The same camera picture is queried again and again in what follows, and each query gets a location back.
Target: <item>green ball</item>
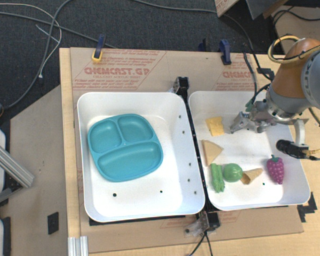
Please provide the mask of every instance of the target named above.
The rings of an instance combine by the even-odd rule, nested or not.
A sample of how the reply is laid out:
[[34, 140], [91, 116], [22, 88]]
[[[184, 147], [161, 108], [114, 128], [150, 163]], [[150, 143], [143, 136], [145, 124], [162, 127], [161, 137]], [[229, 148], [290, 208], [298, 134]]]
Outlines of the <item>green ball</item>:
[[243, 176], [242, 168], [236, 163], [226, 164], [223, 168], [223, 177], [225, 181], [236, 182]]

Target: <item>wooden table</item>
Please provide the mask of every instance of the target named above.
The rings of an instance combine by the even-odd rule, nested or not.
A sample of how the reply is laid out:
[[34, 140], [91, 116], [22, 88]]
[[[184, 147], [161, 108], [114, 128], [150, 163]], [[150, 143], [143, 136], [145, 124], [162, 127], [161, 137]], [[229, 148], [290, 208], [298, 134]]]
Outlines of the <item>wooden table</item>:
[[[260, 63], [263, 63], [266, 68], [271, 68], [274, 71], [277, 70], [278, 65], [269, 61], [266, 55], [259, 55], [258, 57]], [[68, 236], [79, 238], [81, 236], [81, 225], [79, 220], [70, 49], [60, 49], [60, 76], [65, 148]], [[265, 83], [266, 81], [264, 78], [258, 78], [259, 86], [262, 86]], [[319, 149], [320, 128], [312, 119], [308, 111], [304, 114], [305, 117], [311, 118], [306, 124], [306, 144], [310, 145], [311, 149]], [[306, 215], [307, 222], [303, 224], [305, 232], [302, 234], [212, 242], [211, 245], [214, 255], [320, 255], [320, 161], [312, 162], [303, 160], [302, 164], [310, 185], [310, 190], [314, 194], [318, 208], [315, 213]], [[187, 255], [195, 246], [196, 244], [161, 246], [127, 251], [94, 253], [91, 255]], [[210, 255], [209, 247], [206, 242], [202, 243], [195, 255]]]

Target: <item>black floor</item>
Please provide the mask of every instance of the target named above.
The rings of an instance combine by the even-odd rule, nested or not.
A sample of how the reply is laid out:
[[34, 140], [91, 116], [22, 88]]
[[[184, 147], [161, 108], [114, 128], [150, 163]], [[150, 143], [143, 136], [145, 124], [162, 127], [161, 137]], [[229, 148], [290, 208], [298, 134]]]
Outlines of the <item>black floor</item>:
[[[54, 15], [66, 0], [0, 0], [38, 6]], [[158, 5], [215, 10], [214, 0], [142, 0]], [[290, 0], [286, 5], [320, 7], [320, 0]], [[47, 22], [45, 13], [26, 6], [0, 5], [0, 12], [22, 14]], [[256, 53], [266, 53], [276, 37], [270, 18], [251, 19], [247, 3], [240, 0], [227, 15], [236, 20], [249, 35]], [[131, 0], [73, 0], [59, 12], [59, 24], [97, 39], [107, 35], [107, 44], [122, 49], [197, 51], [207, 39], [211, 51], [218, 51], [221, 39], [227, 39], [232, 52], [249, 51], [242, 29], [226, 16], [204, 12], [159, 9]], [[41, 65], [47, 35], [39, 28], [49, 25], [0, 14], [0, 103], [8, 107], [18, 100], [32, 83]], [[56, 38], [59, 32], [54, 29]], [[55, 46], [51, 40], [50, 50]], [[60, 47], [95, 47], [96, 42], [63, 31]], [[37, 82], [16, 105], [6, 109], [0, 126], [59, 85], [59, 56], [56, 51], [44, 68], [43, 83]]]

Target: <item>blue plate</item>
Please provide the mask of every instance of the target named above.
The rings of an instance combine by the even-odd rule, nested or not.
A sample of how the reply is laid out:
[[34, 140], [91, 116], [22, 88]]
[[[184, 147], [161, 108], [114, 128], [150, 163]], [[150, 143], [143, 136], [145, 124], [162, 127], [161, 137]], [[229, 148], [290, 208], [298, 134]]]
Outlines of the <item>blue plate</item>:
[[124, 114], [95, 123], [88, 132], [90, 153], [100, 174], [113, 182], [142, 177], [162, 163], [161, 144], [149, 122]]

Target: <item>toy food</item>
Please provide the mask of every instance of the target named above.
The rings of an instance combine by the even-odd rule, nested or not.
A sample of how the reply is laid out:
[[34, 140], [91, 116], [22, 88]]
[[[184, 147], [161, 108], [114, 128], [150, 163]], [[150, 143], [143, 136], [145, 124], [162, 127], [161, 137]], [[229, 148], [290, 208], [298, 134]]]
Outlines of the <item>toy food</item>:
[[207, 127], [210, 130], [211, 136], [224, 134], [224, 127], [222, 124], [222, 117], [211, 117], [205, 120]]
[[225, 181], [236, 182], [243, 176], [242, 168], [236, 163], [229, 163], [224, 166], [223, 177]]
[[223, 151], [223, 148], [208, 140], [202, 140], [202, 144], [204, 148], [206, 164], [207, 166], [209, 166], [213, 162], [213, 160]]
[[220, 193], [221, 191], [224, 191], [225, 183], [223, 180], [222, 166], [212, 163], [211, 173], [212, 173], [212, 186], [214, 190], [218, 193]]
[[258, 177], [263, 172], [262, 168], [252, 169], [243, 172], [241, 182], [243, 184], [250, 184], [256, 177]]
[[283, 183], [284, 164], [282, 158], [271, 155], [271, 159], [267, 161], [267, 169], [271, 178], [278, 184]]

